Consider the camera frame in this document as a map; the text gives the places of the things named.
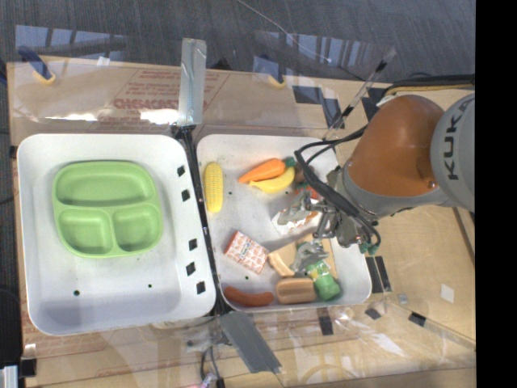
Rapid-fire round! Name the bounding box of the green divided plate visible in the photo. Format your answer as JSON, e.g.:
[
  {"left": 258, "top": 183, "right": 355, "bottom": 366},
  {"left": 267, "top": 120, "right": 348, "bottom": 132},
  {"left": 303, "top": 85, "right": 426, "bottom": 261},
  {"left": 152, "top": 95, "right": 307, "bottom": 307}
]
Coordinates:
[{"left": 51, "top": 159, "right": 165, "bottom": 259}]

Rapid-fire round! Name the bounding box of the white plastic tray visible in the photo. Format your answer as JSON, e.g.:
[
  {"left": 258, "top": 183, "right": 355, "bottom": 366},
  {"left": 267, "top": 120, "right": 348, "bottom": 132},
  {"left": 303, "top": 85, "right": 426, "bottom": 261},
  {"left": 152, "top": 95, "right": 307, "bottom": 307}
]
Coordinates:
[
  {"left": 15, "top": 133, "right": 217, "bottom": 336},
  {"left": 195, "top": 133, "right": 373, "bottom": 314}
]

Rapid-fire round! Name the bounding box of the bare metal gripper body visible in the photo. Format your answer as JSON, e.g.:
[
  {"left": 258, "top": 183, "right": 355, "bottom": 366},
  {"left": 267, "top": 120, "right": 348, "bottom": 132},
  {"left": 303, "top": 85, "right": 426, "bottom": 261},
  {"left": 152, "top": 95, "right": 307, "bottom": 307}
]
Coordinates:
[{"left": 313, "top": 200, "right": 368, "bottom": 250}]

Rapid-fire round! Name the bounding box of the orange and white carton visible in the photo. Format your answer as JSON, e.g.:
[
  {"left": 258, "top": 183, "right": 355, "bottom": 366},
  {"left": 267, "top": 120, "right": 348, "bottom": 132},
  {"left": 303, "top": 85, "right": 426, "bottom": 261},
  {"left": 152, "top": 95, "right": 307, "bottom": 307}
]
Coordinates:
[{"left": 223, "top": 230, "right": 270, "bottom": 275}]

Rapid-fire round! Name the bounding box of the tan hot dog bun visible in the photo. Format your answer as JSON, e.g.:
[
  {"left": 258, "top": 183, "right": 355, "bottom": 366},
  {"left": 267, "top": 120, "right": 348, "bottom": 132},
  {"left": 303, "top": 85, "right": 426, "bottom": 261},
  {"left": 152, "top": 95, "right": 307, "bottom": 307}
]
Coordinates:
[{"left": 275, "top": 277, "right": 317, "bottom": 306}]

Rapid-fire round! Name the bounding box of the white and orange packet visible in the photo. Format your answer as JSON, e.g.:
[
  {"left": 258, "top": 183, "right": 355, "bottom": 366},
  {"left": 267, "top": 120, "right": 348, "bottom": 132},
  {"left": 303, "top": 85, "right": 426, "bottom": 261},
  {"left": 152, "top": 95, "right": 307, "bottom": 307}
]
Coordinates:
[{"left": 271, "top": 202, "right": 321, "bottom": 236}]

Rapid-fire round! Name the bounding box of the brown cardboard board red print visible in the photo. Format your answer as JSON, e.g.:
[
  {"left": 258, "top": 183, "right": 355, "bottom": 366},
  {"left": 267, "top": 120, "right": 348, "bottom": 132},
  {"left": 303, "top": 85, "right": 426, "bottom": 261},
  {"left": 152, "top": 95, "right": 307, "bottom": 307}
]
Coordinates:
[{"left": 6, "top": 57, "right": 391, "bottom": 384}]

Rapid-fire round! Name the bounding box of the yellow banana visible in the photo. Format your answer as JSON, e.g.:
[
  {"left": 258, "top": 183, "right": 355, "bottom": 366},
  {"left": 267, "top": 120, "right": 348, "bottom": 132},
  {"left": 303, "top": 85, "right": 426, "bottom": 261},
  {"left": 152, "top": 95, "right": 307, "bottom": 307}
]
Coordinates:
[{"left": 248, "top": 166, "right": 296, "bottom": 195}]

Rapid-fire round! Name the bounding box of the orange carrot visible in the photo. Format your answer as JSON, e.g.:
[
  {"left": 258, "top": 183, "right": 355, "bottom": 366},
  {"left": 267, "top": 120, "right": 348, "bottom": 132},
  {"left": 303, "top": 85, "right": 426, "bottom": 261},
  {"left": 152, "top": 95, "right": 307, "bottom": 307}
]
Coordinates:
[{"left": 237, "top": 156, "right": 296, "bottom": 185}]

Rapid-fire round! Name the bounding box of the yellow corn cob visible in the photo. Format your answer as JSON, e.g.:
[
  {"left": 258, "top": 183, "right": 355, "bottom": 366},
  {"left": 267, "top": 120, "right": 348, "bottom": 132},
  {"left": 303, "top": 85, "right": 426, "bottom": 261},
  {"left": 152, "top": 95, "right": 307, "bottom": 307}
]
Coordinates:
[{"left": 203, "top": 161, "right": 225, "bottom": 213}]

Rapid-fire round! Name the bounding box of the tan pizza slice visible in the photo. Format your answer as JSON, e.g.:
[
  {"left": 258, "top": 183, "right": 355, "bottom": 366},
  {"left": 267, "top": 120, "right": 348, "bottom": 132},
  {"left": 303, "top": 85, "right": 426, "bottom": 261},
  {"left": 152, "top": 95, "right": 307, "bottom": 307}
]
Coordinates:
[{"left": 267, "top": 238, "right": 314, "bottom": 279}]

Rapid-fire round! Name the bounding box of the red sausage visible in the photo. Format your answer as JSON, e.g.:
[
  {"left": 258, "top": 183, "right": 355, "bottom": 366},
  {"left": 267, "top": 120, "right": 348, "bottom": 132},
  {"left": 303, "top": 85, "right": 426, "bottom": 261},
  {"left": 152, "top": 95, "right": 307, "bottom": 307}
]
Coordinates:
[{"left": 223, "top": 285, "right": 275, "bottom": 308}]

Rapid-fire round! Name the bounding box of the red toy food piece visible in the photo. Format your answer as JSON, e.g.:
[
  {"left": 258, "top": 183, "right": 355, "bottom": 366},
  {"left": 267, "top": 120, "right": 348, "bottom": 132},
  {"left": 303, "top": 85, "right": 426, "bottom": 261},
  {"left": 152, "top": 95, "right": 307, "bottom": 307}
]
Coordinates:
[{"left": 294, "top": 183, "right": 322, "bottom": 201}]

